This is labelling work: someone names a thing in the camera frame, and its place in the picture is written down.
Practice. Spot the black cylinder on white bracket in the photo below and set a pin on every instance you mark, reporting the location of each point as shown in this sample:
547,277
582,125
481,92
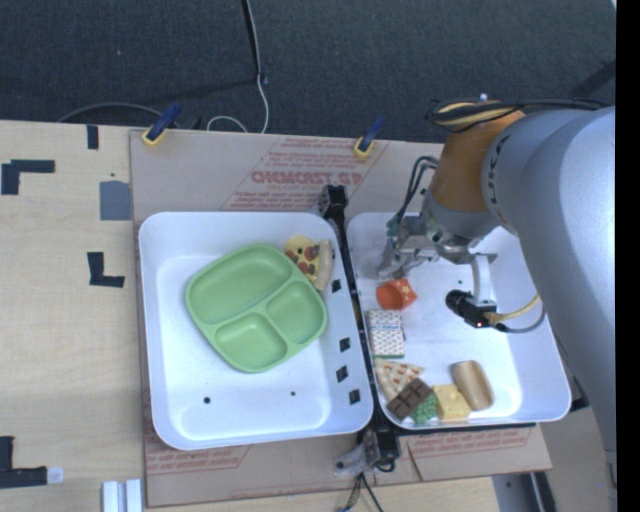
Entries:
470,307

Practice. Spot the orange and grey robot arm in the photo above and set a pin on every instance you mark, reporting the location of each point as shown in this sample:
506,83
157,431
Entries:
550,210

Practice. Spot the tan bread roll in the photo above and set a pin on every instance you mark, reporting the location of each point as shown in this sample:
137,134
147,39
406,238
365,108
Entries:
474,384

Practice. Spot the thin black rod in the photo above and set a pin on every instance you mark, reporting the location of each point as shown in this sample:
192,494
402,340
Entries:
352,290

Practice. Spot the orange cup with yellow stars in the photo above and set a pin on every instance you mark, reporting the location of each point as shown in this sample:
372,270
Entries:
392,296

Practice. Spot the yellow pizza slice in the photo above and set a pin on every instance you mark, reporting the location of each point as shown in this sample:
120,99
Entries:
310,257

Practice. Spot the yellow cheese block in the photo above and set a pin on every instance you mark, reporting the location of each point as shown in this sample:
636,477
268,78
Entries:
451,402

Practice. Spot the white carton with orange print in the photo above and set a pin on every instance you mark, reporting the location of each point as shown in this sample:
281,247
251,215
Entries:
386,334

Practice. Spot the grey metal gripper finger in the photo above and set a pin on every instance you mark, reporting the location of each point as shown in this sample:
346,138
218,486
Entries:
387,260
405,264

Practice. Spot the white plastic tray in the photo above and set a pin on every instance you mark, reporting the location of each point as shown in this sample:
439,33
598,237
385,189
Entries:
250,405
450,345

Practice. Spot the brown chocolate bar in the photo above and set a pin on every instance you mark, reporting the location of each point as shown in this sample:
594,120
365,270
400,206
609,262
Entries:
410,398

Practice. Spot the brown cardboard board red print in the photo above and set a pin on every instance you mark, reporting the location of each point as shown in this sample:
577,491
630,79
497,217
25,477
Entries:
200,170

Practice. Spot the green divided plate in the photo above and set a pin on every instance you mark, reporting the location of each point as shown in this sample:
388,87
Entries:
250,305

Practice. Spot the green broccoli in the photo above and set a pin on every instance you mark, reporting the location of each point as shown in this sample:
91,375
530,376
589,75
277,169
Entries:
425,411

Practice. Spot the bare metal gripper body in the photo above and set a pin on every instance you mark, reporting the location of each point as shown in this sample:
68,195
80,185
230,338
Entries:
420,240

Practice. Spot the tan lattice pie slice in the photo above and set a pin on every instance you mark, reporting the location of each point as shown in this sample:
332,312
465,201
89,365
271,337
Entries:
395,375

